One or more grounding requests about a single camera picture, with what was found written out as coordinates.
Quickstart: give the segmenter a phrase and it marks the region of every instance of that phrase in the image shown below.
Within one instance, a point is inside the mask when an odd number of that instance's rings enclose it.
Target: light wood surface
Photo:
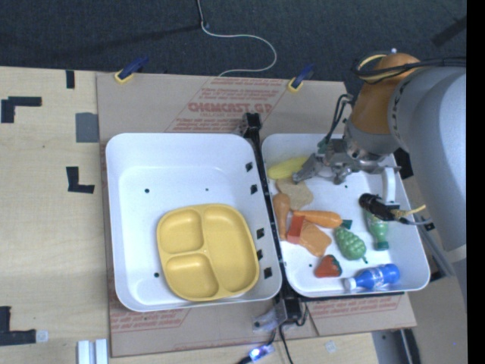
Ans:
[[[95,73],[0,67],[0,98],[41,96],[0,124],[0,306],[11,330],[47,330],[48,342],[0,347],[0,363],[74,363],[79,340],[109,339],[98,143],[77,143],[75,115],[97,113]],[[66,167],[78,166],[93,194],[69,193]],[[329,350],[329,343],[335,351]],[[291,340],[295,363],[377,363],[369,333]],[[267,364],[288,362],[281,342]],[[110,359],[112,363],[238,362],[252,347]]]

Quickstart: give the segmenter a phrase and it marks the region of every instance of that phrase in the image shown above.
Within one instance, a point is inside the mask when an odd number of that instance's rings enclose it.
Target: yellow plate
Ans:
[[[157,243],[168,286],[184,299],[231,297],[258,280],[251,232],[231,206],[204,204],[168,212],[158,222]]]

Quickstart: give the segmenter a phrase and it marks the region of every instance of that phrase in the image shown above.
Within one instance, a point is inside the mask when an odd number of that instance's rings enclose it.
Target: dark backdrop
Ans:
[[[467,0],[201,0],[209,29],[271,42],[277,63],[240,76],[315,80],[352,93],[356,58],[374,50],[419,59],[466,55]],[[0,0],[0,65],[117,71],[147,55],[145,72],[218,75],[259,68],[271,50],[202,32],[196,0]]]

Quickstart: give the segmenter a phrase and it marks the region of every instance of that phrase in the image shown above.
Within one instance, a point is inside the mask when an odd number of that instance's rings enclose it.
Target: white tray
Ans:
[[[278,293],[281,271],[249,142],[222,133],[122,133],[108,142],[106,163],[114,283],[128,309],[241,303]],[[237,209],[262,257],[258,282],[251,290],[236,297],[191,302],[176,296],[164,279],[156,227],[164,213],[204,203]]]
[[[310,156],[317,150],[317,143],[323,139],[320,134],[275,134],[267,137],[262,145],[262,154],[266,169],[276,163],[297,156]],[[383,165],[395,166],[390,156]],[[275,182],[269,180],[271,195],[277,193]],[[389,223],[387,251],[374,250],[373,237],[367,230],[363,209],[358,204],[358,198],[363,193],[383,195],[383,181],[380,175],[369,175],[360,171],[350,174],[343,184],[335,185],[331,180],[313,177],[305,181],[313,192],[314,200],[303,209],[320,209],[339,213],[343,219],[352,220],[351,232],[359,236],[367,247],[368,263],[348,261],[340,253],[333,237],[332,229],[324,229],[333,240],[325,254],[333,254],[339,260],[343,274],[339,278],[316,278],[314,269],[318,258],[299,245],[280,241],[281,252],[289,284],[305,297],[335,297],[345,295],[369,294],[369,290],[354,290],[348,292],[343,286],[343,278],[355,276],[363,268],[384,263],[398,265],[401,278],[398,284],[381,287],[374,292],[403,292],[420,290],[425,287],[430,278],[430,269],[418,230],[414,225],[398,222]],[[399,174],[396,175],[396,201],[401,209],[409,209],[408,198],[405,195]]]

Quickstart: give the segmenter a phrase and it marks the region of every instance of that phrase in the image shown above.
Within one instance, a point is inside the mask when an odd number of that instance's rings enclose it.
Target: white cable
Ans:
[[[270,47],[270,49],[271,49],[271,51],[273,52],[273,55],[274,55],[273,62],[271,62],[267,67],[263,67],[261,69],[231,69],[231,70],[223,71],[221,74],[219,74],[219,77],[222,77],[223,75],[225,75],[227,73],[235,73],[235,72],[241,72],[241,71],[252,72],[252,73],[256,73],[256,72],[259,72],[259,71],[266,71],[266,70],[271,69],[274,66],[274,64],[276,64],[276,61],[277,61],[276,49],[266,39],[263,39],[260,36],[249,35],[249,34],[244,34],[244,33],[243,34],[236,34],[236,35],[220,35],[220,34],[212,33],[204,27],[204,14],[202,13],[202,6],[200,4],[200,0],[197,0],[197,6],[198,6],[198,9],[199,9],[202,31],[204,31],[207,35],[214,36],[216,38],[252,38],[252,39],[257,39],[257,40],[260,40],[260,41],[266,43]]]

